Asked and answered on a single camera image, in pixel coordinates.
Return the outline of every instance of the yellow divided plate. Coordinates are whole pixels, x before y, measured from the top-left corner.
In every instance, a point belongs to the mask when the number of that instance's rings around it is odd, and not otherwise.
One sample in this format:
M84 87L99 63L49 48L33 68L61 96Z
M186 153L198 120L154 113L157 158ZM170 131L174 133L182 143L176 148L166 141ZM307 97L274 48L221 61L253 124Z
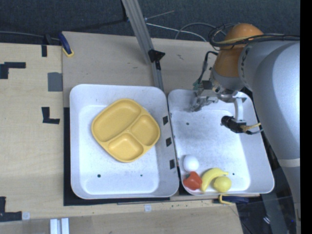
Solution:
M100 112L92 121L92 135L111 156L132 162L160 137L155 119L137 102L120 99Z

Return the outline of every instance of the yellow banana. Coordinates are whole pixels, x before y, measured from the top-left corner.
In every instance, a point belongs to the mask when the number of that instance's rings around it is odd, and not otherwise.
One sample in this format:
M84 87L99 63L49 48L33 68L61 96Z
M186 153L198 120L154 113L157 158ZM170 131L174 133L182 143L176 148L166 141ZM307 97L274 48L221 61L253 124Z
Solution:
M222 176L222 175L228 175L228 174L229 174L228 172L225 172L221 170L220 168L209 169L201 177L201 180L203 181L200 187L201 191L205 192L207 187L209 186L209 184L214 178Z

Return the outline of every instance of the yellow clip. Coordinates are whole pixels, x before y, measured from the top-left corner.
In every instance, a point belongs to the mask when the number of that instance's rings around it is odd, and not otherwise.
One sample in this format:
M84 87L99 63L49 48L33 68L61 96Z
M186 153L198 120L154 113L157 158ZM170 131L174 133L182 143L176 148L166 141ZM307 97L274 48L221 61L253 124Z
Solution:
M68 54L64 48L62 48L62 50L63 50L64 54L65 54L67 57L69 57L69 58L72 57L72 56L75 54L75 53L73 52L72 49L70 49L70 50L72 51L71 54Z
M219 203L225 204L225 205L231 205L231 204L232 204L231 202L223 201L223 200L222 200L222 195L219 195Z

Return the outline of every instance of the black tape marking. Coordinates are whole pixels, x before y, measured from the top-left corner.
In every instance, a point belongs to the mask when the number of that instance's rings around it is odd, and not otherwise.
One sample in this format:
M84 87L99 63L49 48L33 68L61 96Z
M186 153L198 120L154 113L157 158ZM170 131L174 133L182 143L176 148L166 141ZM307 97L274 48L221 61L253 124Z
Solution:
M169 137L169 138L166 139L166 145L170 146L171 144L172 144L171 138Z
M48 57L48 48L46 45L41 45L41 56Z
M163 117L162 122L164 125L166 125L168 123L168 116Z
M41 107L43 115L43 123L49 124L59 124L60 119L51 119L50 118L50 107Z
M175 163L175 160L174 160L174 159L171 159L171 160L169 161L169 163L170 163L170 170L173 169L174 167L176 167L176 163Z
M26 68L26 62L5 62L0 64L0 79L9 79L9 68Z
M19 221L22 219L21 212L6 213L5 212L5 199L6 197L0 197L0 222Z

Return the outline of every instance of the metal bracket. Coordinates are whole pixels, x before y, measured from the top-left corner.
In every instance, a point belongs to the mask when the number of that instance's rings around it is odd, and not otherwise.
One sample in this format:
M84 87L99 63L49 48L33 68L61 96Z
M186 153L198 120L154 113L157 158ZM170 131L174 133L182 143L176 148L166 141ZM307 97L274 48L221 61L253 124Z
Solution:
M156 64L156 69L157 70L161 70L161 67L160 67L160 60L165 56L165 53L164 52L160 52L160 51L157 51L157 50L154 50L154 49L151 49L149 52L148 52L148 55L150 57L150 60L151 62L155 62Z

